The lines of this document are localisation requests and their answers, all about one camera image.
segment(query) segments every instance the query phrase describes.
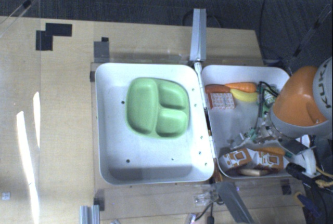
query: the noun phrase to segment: green plate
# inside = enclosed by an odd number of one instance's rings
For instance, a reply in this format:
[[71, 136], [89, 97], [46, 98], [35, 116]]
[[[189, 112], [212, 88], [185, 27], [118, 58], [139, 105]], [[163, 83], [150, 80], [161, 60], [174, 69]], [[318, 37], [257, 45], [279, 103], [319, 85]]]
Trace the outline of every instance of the green plate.
[[138, 134], [175, 138], [187, 129], [189, 102], [179, 84], [156, 78], [137, 78], [126, 98], [126, 121]]

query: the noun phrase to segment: metal bracket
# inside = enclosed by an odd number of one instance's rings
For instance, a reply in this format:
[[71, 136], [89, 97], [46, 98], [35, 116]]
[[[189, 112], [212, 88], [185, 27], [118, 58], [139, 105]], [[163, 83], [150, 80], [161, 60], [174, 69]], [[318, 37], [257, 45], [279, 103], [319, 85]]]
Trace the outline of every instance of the metal bracket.
[[99, 224], [99, 205], [80, 207], [80, 224]]
[[194, 9], [192, 41], [189, 60], [192, 62], [206, 60], [206, 9]]

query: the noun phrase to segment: table top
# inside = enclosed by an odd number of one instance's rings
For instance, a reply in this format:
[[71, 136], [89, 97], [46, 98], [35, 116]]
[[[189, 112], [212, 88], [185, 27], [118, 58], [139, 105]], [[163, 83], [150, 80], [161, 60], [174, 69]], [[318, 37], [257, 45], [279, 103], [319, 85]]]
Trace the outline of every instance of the table top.
[[[72, 35], [54, 36], [53, 51], [36, 51], [35, 31], [44, 31], [46, 23], [71, 24]], [[1, 91], [6, 98], [10, 97], [14, 89], [19, 91], [13, 93], [16, 95], [14, 100], [18, 103], [22, 99], [25, 106], [27, 133], [35, 122], [28, 114], [32, 112], [32, 103], [27, 101], [35, 94], [29, 90], [38, 90], [41, 96], [40, 149], [29, 141], [32, 163], [36, 161], [37, 164], [34, 170], [40, 223], [78, 223], [80, 206], [93, 204], [96, 194], [96, 158], [89, 73], [94, 61], [94, 42], [101, 41], [102, 37], [109, 38], [111, 60], [128, 55], [149, 59], [154, 55], [165, 54], [186, 59], [190, 49], [191, 28], [50, 19], [41, 19], [39, 22], [34, 18], [21, 18], [0, 38], [3, 54], [0, 61], [6, 65], [0, 65], [0, 68], [5, 70], [4, 75], [10, 74], [5, 80], [8, 86], [0, 85]], [[205, 64], [263, 65], [255, 32], [208, 28]], [[0, 189], [1, 192], [11, 194], [10, 200], [2, 201], [0, 206], [2, 223], [33, 223], [29, 187], [24, 178], [17, 143], [15, 121], [18, 112], [17, 107], [12, 107], [0, 113]], [[292, 186], [295, 190], [298, 187], [296, 183]], [[251, 205], [250, 213], [258, 223], [275, 219], [276, 215], [280, 216], [279, 223], [304, 223], [302, 209], [290, 195], [277, 195], [276, 189], [269, 186], [267, 189], [270, 192], [266, 194], [253, 187], [250, 189], [253, 192], [248, 193], [245, 203]], [[251, 197], [253, 193], [257, 193], [257, 196]], [[279, 202], [268, 202], [269, 197]], [[216, 207], [214, 210], [215, 223], [233, 223], [225, 207]], [[108, 218], [108, 214], [101, 215], [101, 223], [113, 220]], [[167, 216], [123, 218], [119, 221], [122, 224], [183, 224], [185, 218], [186, 212], [183, 212]]]

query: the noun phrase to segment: banana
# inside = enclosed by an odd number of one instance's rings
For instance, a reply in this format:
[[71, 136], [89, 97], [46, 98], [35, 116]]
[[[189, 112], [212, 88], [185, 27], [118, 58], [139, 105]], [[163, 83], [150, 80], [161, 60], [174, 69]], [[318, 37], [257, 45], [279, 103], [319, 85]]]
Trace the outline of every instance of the banana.
[[258, 98], [258, 93], [246, 93], [237, 89], [230, 89], [230, 93], [233, 94], [234, 98], [245, 101], [245, 102], [255, 102]]

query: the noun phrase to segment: wooden table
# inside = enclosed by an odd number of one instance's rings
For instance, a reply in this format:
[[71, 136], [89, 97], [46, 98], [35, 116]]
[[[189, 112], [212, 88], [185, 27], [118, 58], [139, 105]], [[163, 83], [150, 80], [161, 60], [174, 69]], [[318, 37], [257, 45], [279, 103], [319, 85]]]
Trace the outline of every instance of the wooden table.
[[[73, 27], [71, 37], [54, 37], [53, 51], [43, 51], [40, 64], [35, 64], [41, 68], [42, 124], [37, 177], [40, 223], [78, 223], [80, 206], [92, 205], [95, 195], [92, 96], [89, 81], [91, 63], [94, 61], [94, 41], [108, 37], [113, 60], [126, 58], [133, 53], [133, 57], [146, 55], [151, 58], [152, 52], [164, 55], [166, 49], [170, 57], [186, 59], [190, 50], [191, 28], [49, 19], [42, 19], [39, 27], [39, 23], [33, 19], [21, 18], [8, 31], [10, 36], [0, 39], [0, 48], [11, 46], [11, 49], [6, 50], [8, 56], [12, 56], [11, 69], [24, 70], [22, 61], [29, 62], [29, 58], [36, 58], [36, 54], [27, 53], [36, 53], [34, 31], [44, 30], [47, 22], [69, 23]], [[26, 29], [32, 32], [25, 34], [22, 42], [20, 38]], [[31, 46], [25, 50], [27, 53], [20, 50], [23, 43]], [[249, 30], [207, 29], [207, 57], [206, 64], [263, 65], [255, 33]], [[15, 86], [17, 79], [13, 78], [12, 84]], [[10, 191], [11, 199], [1, 201], [1, 222], [32, 223], [29, 193], [21, 180], [24, 175], [16, 130], [5, 129], [6, 114], [5, 110], [1, 111], [0, 139], [4, 132], [12, 133], [12, 137], [6, 136], [5, 144], [0, 148], [0, 190]], [[265, 193], [255, 188], [256, 183], [251, 184], [251, 188], [244, 188], [243, 194], [248, 190], [245, 203], [251, 205], [250, 213], [258, 223], [272, 222], [277, 215], [279, 219], [276, 219], [276, 223], [305, 223], [302, 209], [290, 195], [277, 194], [273, 184], [266, 186]], [[273, 204], [270, 197], [278, 202]], [[142, 207], [145, 206], [149, 207], [149, 204], [143, 203]], [[234, 223], [225, 207], [215, 207], [215, 210], [216, 224]], [[186, 214], [125, 218], [120, 219], [120, 222], [183, 224], [185, 217]], [[107, 224], [110, 221], [112, 219], [101, 223]], [[198, 223], [205, 223], [205, 219], [202, 218]]]

